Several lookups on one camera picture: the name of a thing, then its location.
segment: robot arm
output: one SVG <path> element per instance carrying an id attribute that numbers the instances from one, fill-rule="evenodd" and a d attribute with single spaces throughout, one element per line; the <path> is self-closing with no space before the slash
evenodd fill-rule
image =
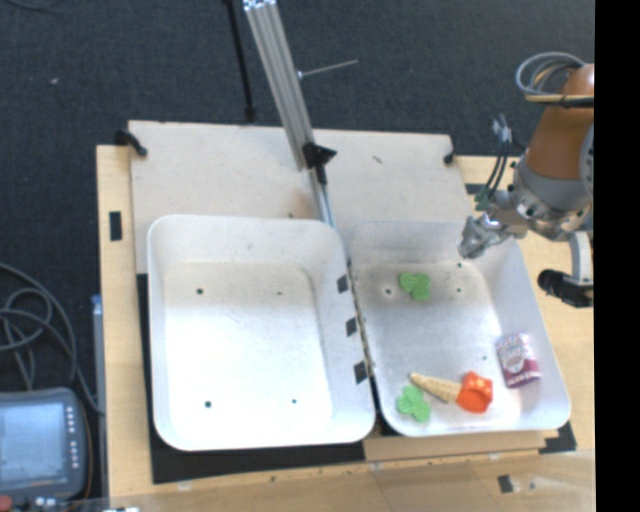
<path id="1" fill-rule="evenodd" d="M 525 86 L 522 76 L 532 67 Z M 560 75 L 564 81 L 558 92 L 546 93 L 547 84 Z M 467 219 L 459 252 L 464 258 L 477 258 L 488 247 L 510 237 L 522 238 L 528 231 L 551 241 L 567 241 L 573 254 L 572 275 L 545 271 L 539 284 L 576 307 L 591 306 L 594 65 L 563 53 L 535 55 L 520 65 L 516 83 L 528 101 L 545 107 L 544 112 L 515 167 L 513 183 L 507 190 L 497 190 L 497 182 L 490 186 L 492 174 L 476 197 L 477 209 L 484 212 Z M 494 129 L 501 146 L 510 142 L 506 122 Z"/>

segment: beige cone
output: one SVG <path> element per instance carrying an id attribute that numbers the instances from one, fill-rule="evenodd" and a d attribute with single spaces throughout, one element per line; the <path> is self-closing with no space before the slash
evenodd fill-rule
<path id="1" fill-rule="evenodd" d="M 462 384 L 438 377 L 426 377 L 419 373 L 409 375 L 409 380 L 420 389 L 430 393 L 444 402 L 455 402 L 462 389 Z"/>

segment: white tray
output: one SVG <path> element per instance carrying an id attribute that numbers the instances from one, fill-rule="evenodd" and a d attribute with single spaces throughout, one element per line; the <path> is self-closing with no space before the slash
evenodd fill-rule
<path id="1" fill-rule="evenodd" d="M 148 235 L 153 411 L 180 450 L 346 443 L 375 420 L 342 240 L 315 220 L 170 215 Z"/>
<path id="2" fill-rule="evenodd" d="M 406 436 L 558 428 L 569 417 L 569 397 L 520 248 L 508 240 L 481 258 L 463 260 L 456 249 L 462 228 L 459 222 L 368 222 L 349 236 L 382 413 Z M 400 288 L 401 272 L 430 276 L 427 301 L 415 301 Z M 494 344 L 516 332 L 530 336 L 542 378 L 512 390 Z M 429 421 L 398 412 L 396 398 L 410 384 L 410 372 L 459 381 L 470 370 L 493 381 L 487 412 L 466 412 L 429 395 Z"/>

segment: black pole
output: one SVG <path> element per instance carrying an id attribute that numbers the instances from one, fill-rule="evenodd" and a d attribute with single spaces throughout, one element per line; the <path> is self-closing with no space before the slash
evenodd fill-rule
<path id="1" fill-rule="evenodd" d="M 229 13 L 229 22 L 231 23 L 231 32 L 233 33 L 233 43 L 236 48 L 236 56 L 238 57 L 238 64 L 240 65 L 240 76 L 242 77 L 242 87 L 244 89 L 244 96 L 247 102 L 247 108 L 245 109 L 245 116 L 247 122 L 253 123 L 256 120 L 256 110 L 253 106 L 253 98 L 251 97 L 251 86 L 249 84 L 249 74 L 247 73 L 247 65 L 244 60 L 244 51 L 242 49 L 242 41 L 240 40 L 240 32 L 238 30 L 238 21 L 236 20 L 236 13 L 233 10 L 232 0 L 222 0 L 227 6 L 227 12 Z"/>

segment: can label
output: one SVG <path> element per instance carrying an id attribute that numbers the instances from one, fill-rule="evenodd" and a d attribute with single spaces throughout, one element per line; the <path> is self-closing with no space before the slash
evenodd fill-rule
<path id="1" fill-rule="evenodd" d="M 510 334 L 496 342 L 507 387 L 517 388 L 540 378 L 538 363 L 526 334 Z"/>

